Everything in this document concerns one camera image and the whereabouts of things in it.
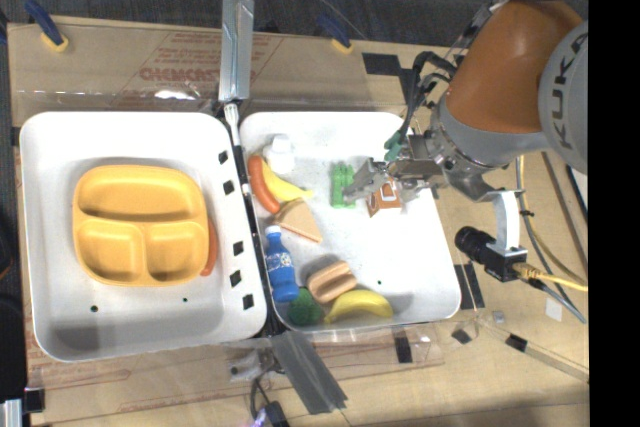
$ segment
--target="orange sausage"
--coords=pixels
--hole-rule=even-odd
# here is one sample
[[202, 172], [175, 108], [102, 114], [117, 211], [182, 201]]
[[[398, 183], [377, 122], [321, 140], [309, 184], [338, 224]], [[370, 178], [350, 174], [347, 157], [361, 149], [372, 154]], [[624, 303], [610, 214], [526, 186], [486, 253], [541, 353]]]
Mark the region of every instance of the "orange sausage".
[[218, 259], [218, 234], [216, 233], [216, 227], [213, 225], [210, 217], [207, 221], [209, 224], [209, 256], [207, 257], [207, 263], [204, 264], [204, 269], [200, 271], [200, 276], [208, 276], [211, 274]]
[[267, 188], [267, 184], [264, 182], [264, 175], [262, 174], [262, 157], [260, 155], [251, 155], [247, 162], [249, 168], [249, 182], [251, 183], [251, 189], [258, 198], [260, 204], [266, 208], [272, 214], [277, 213], [280, 210], [280, 202], [271, 194], [271, 191]]

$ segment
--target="blue bottle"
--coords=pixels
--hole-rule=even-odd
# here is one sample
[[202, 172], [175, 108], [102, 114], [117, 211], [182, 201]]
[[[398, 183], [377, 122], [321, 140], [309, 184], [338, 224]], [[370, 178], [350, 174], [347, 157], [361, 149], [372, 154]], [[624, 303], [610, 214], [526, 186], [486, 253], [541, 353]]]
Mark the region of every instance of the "blue bottle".
[[291, 254], [282, 245], [280, 226], [269, 226], [265, 230], [267, 247], [267, 272], [273, 289], [273, 300], [277, 303], [293, 301], [300, 292], [296, 284], [296, 273], [291, 262]]

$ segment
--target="yellow cable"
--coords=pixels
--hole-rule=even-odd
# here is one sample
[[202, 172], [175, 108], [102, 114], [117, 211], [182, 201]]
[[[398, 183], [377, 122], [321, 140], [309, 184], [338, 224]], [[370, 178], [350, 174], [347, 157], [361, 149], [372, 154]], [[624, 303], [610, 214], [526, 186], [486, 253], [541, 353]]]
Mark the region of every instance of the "yellow cable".
[[[524, 156], [520, 156], [518, 158], [520, 159], [520, 169], [518, 171], [518, 178], [519, 178], [519, 181], [520, 181], [520, 188], [524, 190], [525, 189], [525, 187], [524, 187]], [[520, 196], [520, 198], [522, 199], [524, 210], [525, 211], [529, 210], [529, 204], [527, 202], [526, 193], [523, 192], [522, 195]], [[542, 240], [542, 237], [540, 237], [540, 235], [538, 234], [537, 230], [534, 227], [533, 219], [531, 219], [531, 218], [529, 219], [529, 228], [531, 229], [531, 233], [533, 234], [534, 238], [536, 239], [536, 242], [542, 248], [542, 250], [546, 253], [546, 255], [549, 257], [549, 259], [551, 259], [553, 261], [553, 263], [555, 263], [560, 269], [562, 269], [562, 271], [567, 276], [570, 276], [571, 278], [573, 278], [577, 282], [577, 284], [579, 284], [581, 286], [586, 286], [586, 281], [583, 278], [581, 278], [575, 272], [570, 270], [566, 265], [564, 265], [553, 254], [551, 249], [549, 249], [549, 246], [547, 246], [545, 244], [545, 242]], [[554, 277], [554, 279], [550, 280], [550, 281], [555, 281], [556, 279], [562, 279], [562, 278], [555, 278]]]
[[565, 285], [569, 288], [573, 288], [574, 290], [579, 290], [580, 292], [589, 291], [589, 287], [587, 285], [582, 285], [580, 283], [575, 283], [574, 281], [570, 281], [568, 279], [559, 278], [558, 276], [554, 276], [553, 274], [547, 274], [546, 272], [543, 272], [540, 269], [537, 269], [533, 265], [530, 265], [526, 262], [514, 263], [513, 270], [516, 271], [521, 277], [525, 279], [534, 278], [534, 279], [540, 279], [543, 281], [552, 281], [554, 283], [558, 283], [560, 285]]

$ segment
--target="yellow clamp tip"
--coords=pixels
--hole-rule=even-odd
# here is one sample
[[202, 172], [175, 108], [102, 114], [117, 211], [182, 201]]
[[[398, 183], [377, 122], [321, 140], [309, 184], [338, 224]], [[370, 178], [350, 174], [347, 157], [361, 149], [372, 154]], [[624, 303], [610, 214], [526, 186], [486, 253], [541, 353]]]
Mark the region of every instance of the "yellow clamp tip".
[[60, 36], [62, 36], [62, 43], [56, 45], [44, 32], [40, 33], [40, 39], [45, 43], [45, 45], [47, 45], [54, 52], [58, 53], [64, 52], [69, 46], [69, 40], [67, 39], [67, 37], [64, 34], [61, 34]]
[[353, 52], [353, 44], [349, 45], [348, 47], [345, 47], [342, 43], [340, 43], [337, 39], [332, 39], [331, 40], [331, 44], [337, 48], [338, 50], [340, 50], [340, 52], [342, 52], [343, 54], [349, 55], [351, 52]]

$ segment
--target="bread slice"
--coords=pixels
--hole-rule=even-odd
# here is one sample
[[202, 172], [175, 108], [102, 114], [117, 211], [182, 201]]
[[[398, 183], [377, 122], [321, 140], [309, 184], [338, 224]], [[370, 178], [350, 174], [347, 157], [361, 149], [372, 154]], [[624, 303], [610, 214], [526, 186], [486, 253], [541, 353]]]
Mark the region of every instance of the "bread slice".
[[299, 198], [287, 203], [275, 218], [276, 224], [285, 230], [292, 231], [314, 242], [322, 242], [322, 234], [318, 229], [309, 205]]

